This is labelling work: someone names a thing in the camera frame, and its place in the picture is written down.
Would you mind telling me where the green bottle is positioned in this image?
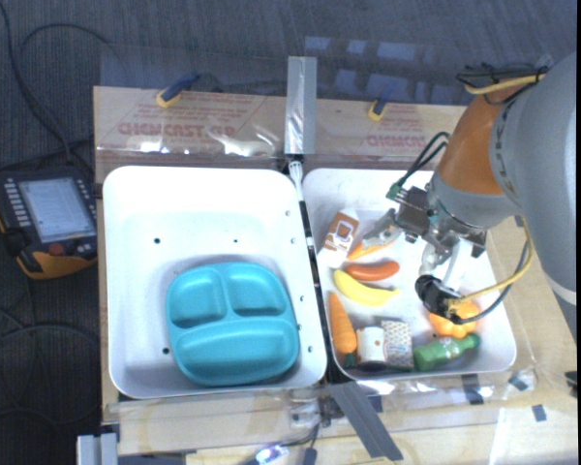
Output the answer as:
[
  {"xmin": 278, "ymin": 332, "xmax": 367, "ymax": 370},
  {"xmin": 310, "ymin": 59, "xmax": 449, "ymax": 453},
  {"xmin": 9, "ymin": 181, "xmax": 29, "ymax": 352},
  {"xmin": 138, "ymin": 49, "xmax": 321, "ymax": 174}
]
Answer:
[{"xmin": 412, "ymin": 332, "xmax": 481, "ymax": 373}]

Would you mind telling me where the blue divided plate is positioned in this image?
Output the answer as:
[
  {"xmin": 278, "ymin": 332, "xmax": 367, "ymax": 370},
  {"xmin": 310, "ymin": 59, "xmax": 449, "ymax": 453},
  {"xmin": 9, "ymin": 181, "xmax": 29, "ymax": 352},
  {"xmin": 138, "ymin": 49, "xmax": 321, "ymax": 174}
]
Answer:
[{"xmin": 164, "ymin": 261, "xmax": 301, "ymax": 388}]

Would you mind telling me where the brown cardboard board red print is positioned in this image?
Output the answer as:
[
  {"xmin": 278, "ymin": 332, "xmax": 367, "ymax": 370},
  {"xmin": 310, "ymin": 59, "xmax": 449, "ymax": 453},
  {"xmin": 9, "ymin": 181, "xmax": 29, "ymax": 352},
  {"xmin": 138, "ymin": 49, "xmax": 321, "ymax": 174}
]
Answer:
[{"xmin": 92, "ymin": 84, "xmax": 577, "ymax": 457}]

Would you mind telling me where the black cylinder on white bracket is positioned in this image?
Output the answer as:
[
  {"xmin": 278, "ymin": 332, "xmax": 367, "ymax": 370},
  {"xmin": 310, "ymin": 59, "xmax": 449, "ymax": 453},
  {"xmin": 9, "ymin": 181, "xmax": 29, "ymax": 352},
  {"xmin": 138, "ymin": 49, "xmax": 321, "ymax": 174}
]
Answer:
[{"xmin": 414, "ymin": 237, "xmax": 475, "ymax": 317}]

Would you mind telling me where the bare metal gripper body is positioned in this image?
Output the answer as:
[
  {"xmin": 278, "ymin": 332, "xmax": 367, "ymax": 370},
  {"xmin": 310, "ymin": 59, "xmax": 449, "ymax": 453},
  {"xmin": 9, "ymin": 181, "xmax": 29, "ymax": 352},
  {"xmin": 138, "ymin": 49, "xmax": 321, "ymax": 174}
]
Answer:
[{"xmin": 394, "ymin": 185, "xmax": 447, "ymax": 245}]

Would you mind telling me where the brown and white carton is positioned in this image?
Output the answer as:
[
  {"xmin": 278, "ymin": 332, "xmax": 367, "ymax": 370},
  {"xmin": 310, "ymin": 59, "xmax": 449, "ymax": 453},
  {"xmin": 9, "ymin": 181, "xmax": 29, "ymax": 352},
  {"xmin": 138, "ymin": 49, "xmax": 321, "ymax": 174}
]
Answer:
[{"xmin": 319, "ymin": 209, "xmax": 361, "ymax": 269}]

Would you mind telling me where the orange bell pepper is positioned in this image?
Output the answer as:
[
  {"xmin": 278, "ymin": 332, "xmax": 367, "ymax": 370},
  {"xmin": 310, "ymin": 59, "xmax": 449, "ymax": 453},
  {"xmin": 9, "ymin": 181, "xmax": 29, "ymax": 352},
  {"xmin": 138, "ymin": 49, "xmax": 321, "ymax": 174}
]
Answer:
[{"xmin": 427, "ymin": 297, "xmax": 481, "ymax": 340}]

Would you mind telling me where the white can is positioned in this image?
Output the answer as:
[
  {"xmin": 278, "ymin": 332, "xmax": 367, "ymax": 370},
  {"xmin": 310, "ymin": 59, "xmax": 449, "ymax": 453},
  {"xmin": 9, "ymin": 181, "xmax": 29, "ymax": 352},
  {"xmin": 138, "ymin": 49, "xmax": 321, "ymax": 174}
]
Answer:
[{"xmin": 355, "ymin": 325, "xmax": 388, "ymax": 365}]

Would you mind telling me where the orange sausage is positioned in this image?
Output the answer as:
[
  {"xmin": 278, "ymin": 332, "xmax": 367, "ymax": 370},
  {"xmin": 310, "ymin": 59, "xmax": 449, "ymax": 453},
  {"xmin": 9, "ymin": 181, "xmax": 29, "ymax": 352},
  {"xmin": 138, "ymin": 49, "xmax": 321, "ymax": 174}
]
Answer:
[{"xmin": 345, "ymin": 259, "xmax": 401, "ymax": 283}]

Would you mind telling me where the yellow banana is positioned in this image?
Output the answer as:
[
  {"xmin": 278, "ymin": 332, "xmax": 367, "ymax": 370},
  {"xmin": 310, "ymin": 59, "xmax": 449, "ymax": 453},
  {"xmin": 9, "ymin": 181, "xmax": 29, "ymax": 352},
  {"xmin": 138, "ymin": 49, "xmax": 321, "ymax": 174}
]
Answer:
[{"xmin": 332, "ymin": 268, "xmax": 401, "ymax": 308}]

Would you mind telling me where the white plastic tray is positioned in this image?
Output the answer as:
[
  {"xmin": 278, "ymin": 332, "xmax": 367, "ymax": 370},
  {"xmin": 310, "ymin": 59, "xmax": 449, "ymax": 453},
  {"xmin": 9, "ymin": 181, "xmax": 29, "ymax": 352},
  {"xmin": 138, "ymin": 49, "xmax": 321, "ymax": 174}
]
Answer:
[
  {"xmin": 301, "ymin": 167, "xmax": 518, "ymax": 383},
  {"xmin": 101, "ymin": 165, "xmax": 329, "ymax": 400}
]

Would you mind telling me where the white patterned packet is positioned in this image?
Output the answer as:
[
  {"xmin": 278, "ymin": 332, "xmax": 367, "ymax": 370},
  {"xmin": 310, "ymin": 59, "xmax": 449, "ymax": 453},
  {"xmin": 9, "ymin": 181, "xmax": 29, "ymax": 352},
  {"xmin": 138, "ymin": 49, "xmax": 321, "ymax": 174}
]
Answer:
[{"xmin": 381, "ymin": 320, "xmax": 414, "ymax": 370}]

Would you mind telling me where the orange carrot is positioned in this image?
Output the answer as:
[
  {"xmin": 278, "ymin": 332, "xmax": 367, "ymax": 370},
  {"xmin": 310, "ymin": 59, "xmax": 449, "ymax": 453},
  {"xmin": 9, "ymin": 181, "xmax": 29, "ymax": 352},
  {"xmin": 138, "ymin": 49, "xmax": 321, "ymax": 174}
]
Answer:
[{"xmin": 328, "ymin": 292, "xmax": 359, "ymax": 369}]

